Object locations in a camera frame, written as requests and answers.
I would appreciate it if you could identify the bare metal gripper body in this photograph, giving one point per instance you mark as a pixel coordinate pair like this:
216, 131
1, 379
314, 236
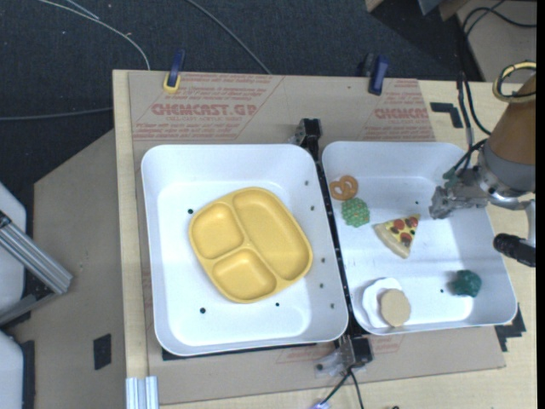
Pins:
462, 196

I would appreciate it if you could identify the white plastic tray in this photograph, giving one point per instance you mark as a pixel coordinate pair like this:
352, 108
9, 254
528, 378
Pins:
179, 271
451, 245

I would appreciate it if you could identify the pizza slice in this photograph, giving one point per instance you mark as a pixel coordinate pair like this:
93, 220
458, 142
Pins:
400, 234

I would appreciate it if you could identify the green broccoli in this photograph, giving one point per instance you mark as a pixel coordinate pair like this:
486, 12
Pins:
466, 283

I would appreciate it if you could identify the green grapes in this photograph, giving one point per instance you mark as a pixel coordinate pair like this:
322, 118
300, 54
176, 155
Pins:
355, 212

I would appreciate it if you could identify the orange pretzel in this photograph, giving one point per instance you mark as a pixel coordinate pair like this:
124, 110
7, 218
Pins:
339, 193

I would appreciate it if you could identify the tan round biscuit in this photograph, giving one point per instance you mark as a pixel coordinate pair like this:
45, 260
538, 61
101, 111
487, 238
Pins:
395, 308

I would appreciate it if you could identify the thin black and white rod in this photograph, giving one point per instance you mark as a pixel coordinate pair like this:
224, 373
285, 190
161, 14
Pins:
336, 245

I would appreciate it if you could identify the yellow divided plate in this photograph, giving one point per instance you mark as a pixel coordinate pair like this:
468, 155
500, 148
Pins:
251, 245

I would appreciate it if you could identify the brown cardboard board red print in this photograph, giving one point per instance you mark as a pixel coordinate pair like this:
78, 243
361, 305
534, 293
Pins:
264, 100

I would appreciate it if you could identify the black cylinder on white bracket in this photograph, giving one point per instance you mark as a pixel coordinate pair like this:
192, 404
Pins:
513, 246

